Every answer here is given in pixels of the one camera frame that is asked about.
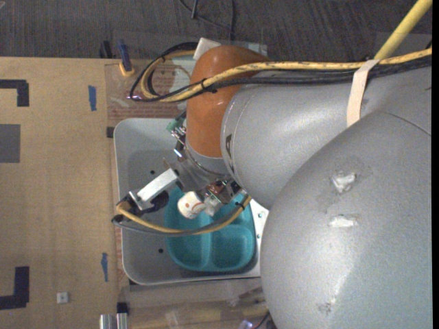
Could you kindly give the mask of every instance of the white cylindrical object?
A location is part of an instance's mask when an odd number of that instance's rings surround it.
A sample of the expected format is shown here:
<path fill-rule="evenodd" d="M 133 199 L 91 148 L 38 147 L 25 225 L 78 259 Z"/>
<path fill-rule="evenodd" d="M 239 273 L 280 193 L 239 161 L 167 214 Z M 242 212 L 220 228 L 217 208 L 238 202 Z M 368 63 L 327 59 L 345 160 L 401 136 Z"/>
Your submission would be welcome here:
<path fill-rule="evenodd" d="M 189 191 L 178 200 L 178 211 L 188 219 L 196 218 L 202 212 L 206 205 L 193 191 Z"/>

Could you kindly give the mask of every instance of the black tape corner marking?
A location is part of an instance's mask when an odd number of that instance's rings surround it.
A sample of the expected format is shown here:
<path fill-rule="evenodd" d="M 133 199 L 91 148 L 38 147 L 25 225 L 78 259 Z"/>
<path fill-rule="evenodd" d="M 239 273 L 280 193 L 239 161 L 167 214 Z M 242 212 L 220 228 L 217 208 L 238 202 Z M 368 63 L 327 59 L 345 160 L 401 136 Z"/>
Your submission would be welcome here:
<path fill-rule="evenodd" d="M 29 83 L 25 80 L 0 80 L 0 89 L 16 89 L 17 107 L 29 107 Z"/>
<path fill-rule="evenodd" d="M 24 308 L 29 302 L 29 267 L 15 267 L 14 295 L 0 296 L 0 310 Z"/>

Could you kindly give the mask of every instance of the beige strap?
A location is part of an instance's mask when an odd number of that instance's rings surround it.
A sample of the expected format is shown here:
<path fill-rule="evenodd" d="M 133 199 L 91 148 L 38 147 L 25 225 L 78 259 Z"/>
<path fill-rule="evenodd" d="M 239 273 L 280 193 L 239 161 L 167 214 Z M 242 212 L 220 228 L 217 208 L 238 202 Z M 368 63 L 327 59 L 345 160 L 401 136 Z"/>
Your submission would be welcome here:
<path fill-rule="evenodd" d="M 361 116 L 361 102 L 363 101 L 369 71 L 381 60 L 366 61 L 355 73 L 349 95 L 346 121 L 348 127 L 357 122 Z"/>

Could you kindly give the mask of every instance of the cardboard surface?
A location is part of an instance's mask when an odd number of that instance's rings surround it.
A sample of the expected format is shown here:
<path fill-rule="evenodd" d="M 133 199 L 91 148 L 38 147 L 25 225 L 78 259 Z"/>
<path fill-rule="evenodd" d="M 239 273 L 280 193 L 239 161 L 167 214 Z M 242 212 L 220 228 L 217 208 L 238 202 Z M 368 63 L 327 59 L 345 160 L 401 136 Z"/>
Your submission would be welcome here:
<path fill-rule="evenodd" d="M 96 328 L 116 311 L 104 77 L 114 62 L 0 58 L 0 78 L 27 80 L 30 99 L 19 108 L 0 89 L 0 124 L 21 129 L 20 162 L 0 163 L 0 296 L 12 294 L 15 267 L 30 270 L 29 303 L 0 310 L 2 328 Z M 63 291 L 69 303 L 56 304 Z"/>

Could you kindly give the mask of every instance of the teal tray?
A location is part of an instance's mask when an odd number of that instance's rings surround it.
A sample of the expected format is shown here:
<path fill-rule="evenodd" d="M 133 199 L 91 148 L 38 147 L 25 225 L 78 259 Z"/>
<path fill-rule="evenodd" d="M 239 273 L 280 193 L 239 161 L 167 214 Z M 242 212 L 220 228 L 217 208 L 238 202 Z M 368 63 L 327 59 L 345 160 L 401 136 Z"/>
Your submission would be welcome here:
<path fill-rule="evenodd" d="M 176 188 L 169 194 L 165 210 L 165 226 L 175 229 L 204 227 L 236 208 L 242 202 L 238 195 L 223 206 L 213 217 L 201 212 L 195 219 L 184 218 L 177 211 L 177 202 L 183 192 Z M 216 232 L 166 238 L 167 252 L 179 266 L 192 271 L 231 272 L 243 269 L 252 260 L 256 250 L 253 216 L 250 206 L 230 225 Z"/>

